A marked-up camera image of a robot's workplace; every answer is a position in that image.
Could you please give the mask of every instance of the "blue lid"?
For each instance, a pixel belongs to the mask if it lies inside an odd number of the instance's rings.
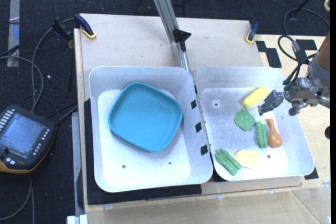
[[[143,82],[127,85],[108,115],[111,132],[145,151],[158,152],[170,144],[183,117],[181,105]]]

